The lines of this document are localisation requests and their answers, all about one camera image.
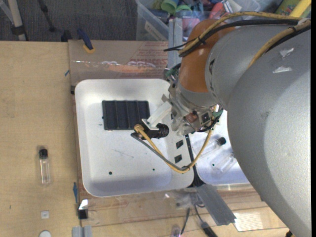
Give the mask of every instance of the black bottle cap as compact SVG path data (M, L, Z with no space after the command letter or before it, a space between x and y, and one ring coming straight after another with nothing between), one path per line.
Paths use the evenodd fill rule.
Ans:
M219 139L218 139L218 142L219 142L219 145L224 145L224 144L226 144L226 139L224 138L224 137L220 137Z
M40 151L39 151L39 158L40 159L45 159L45 158L47 158L48 157L48 151L47 151L47 149L41 149Z

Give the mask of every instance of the white tray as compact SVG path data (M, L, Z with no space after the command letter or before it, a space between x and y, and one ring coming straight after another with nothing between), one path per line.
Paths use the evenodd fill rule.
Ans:
M199 152L205 141L206 136L206 133L198 132L189 135L194 155ZM196 167L200 179L206 184L212 185L249 184L249 181L241 170L238 162L236 162L226 173L221 176L214 175L214 173L211 171L211 164L215 158L226 156L233 152L227 131L226 111L223 112L220 118L220 122L215 125L214 131L212 132L211 140L218 139L220 137L224 137L226 139L226 144L222 145L219 150L207 154L207 156L200 158L197 161Z
M82 179L85 189L96 197L181 189L189 186L193 171L171 170L147 147L133 139L133 130L106 131L102 119L103 100L148 101L151 114L168 95L169 83L161 79L94 79L75 88ZM162 123L171 124L171 117ZM176 142L184 145L176 149ZM179 167L188 165L186 140L170 130L166 138L155 139L170 161L182 155Z

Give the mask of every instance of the black cable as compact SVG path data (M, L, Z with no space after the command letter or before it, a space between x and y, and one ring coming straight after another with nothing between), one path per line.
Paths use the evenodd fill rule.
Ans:
M194 161L194 155L193 155L193 151L192 151L192 146L191 146L191 142L190 142L190 137L189 135L187 134L185 136L186 138L186 142L187 142L187 146L188 146L188 151L189 151L189 156L190 156L190 160L191 162ZM188 186L188 188L191 188L191 187L200 187L202 186L203 184L205 184L201 178L199 177L198 175L198 171L197 171L197 166L194 165L192 167L192 170L193 170L193 182Z
M179 47L183 47L183 46L185 46L186 44L188 44L188 43L194 41L195 39L189 40L189 41L185 42L185 43L182 44L182 45L178 45L178 46L174 46L174 47L170 47L170 48L164 49L163 51L164 51L164 52L179 51L179 50L180 50L180 49L178 49Z
M291 38L293 38L293 37L295 37L295 36L297 36L297 35L299 35L299 34L302 34L302 33L306 32L306 31L308 31L308 30L310 30L311 28L312 28L312 25L309 25L309 26L307 26L307 27L304 28L304 29L301 29L301 30L299 30L299 31L295 31L295 32L293 32L292 34L289 34L289 35L283 37L282 39L280 39L280 40L278 40L276 43L274 43L274 44L267 50L267 52L269 52L271 49L275 48L276 46L282 44L283 42L285 42L285 41L287 41L287 40L289 40L289 39L291 39Z
M187 209L186 220L185 220L185 222L184 222L184 225L183 225L183 228L182 228L180 234L183 234L183 232L184 232L184 229L185 229L185 227L186 227L186 225L187 225L187 222L188 222L188 219L189 219L189 215L190 215L190 208Z
M168 78L169 76L173 75L174 74L174 71L177 71L179 70L179 68L181 67L181 62L174 65L170 70L168 70L166 73L165 73L165 76L166 78Z
M221 117L221 115L218 116L218 117L216 117L216 118L214 119L213 123L212 123L210 126L206 127L206 128L203 129L203 130L199 130L199 131L197 131L197 132L206 132L206 131L212 129L212 128L214 127L214 125L218 122L218 120L219 120L220 117Z
M195 211L196 211L196 213L197 213L198 218L199 218L199 219L201 220L201 222L203 223L204 220L202 220L200 214L198 213L197 204L194 205L194 209L195 209Z
M211 31L209 31L203 38L199 39L199 41L193 45L190 49L187 51L181 53L179 57L184 57L191 53L194 49L196 49L200 44L205 42L209 37L211 37L213 34L217 33L220 30L230 28L230 27L236 27L236 26L251 26L251 25L296 25L298 20L293 19L252 19L252 20L241 20L241 21L235 21L226 25L218 26Z
M220 26L220 27L217 27L215 29L218 29L217 31L220 31L222 29L225 29L225 28L229 28L229 27L236 27L236 26L245 26L245 25L253 25L253 24L249 24L249 22L253 22L253 24L255 25L274 25L274 24L288 24L288 25L296 25L298 20L292 20L292 19L279 19L279 20L276 20L276 19L256 19L256 20L240 20L240 21L235 21L235 22L232 22L232 23L229 23L229 24L226 24L224 26ZM199 37L197 38L194 38L192 40L189 40L187 41L186 43L182 44L182 45L178 45L178 46L174 46L174 47L170 47L170 48L167 48L167 49L164 49L165 52L168 52L168 51L179 51L180 47L183 47L185 46L186 44L198 39ZM204 38L201 40L199 39L199 42L200 43L203 43L205 42Z
M197 209L197 204L194 204L194 209L197 213L198 218L201 221L201 227L204 231L204 233L209 236L209 237L217 237L217 235L214 233L214 231L211 229L211 227L209 226L209 224L207 222L205 222L204 220L202 220L200 214L198 213L198 209Z

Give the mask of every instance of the small glass bottle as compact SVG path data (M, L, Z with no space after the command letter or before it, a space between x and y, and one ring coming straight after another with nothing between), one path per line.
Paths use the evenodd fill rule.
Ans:
M234 153L219 155L211 162L212 175L220 177L237 162Z
M39 151L39 162L40 162L40 173L41 173L41 183L46 185L50 183L49 174L49 160L47 149L41 149Z
M221 138L216 139L216 140L211 140L211 141L207 144L207 146L206 146L204 152L202 153L202 155L201 155L200 157L203 158L203 157L206 157L206 156L209 155L209 154L212 154L212 153L215 152L216 150L219 150L220 147L221 147L222 145L224 145L224 144L226 144L226 139L225 139L224 137L221 137Z

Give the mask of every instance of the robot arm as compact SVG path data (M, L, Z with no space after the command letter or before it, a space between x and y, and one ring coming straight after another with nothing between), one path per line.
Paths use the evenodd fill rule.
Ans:
M192 39L211 21L203 21ZM311 30L278 41L248 69L261 47L288 25L226 29L171 73L172 129L207 128L228 111L228 132L244 174L297 237L311 236Z

